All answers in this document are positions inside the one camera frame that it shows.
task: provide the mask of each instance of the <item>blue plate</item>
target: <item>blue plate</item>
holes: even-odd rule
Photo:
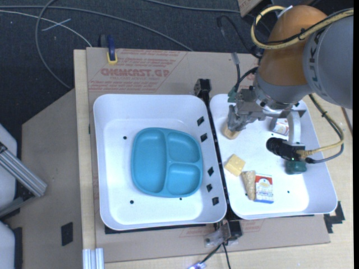
[[[134,140],[131,175],[135,186],[163,197],[186,197],[201,186],[202,152],[189,134],[168,128],[145,128]]]

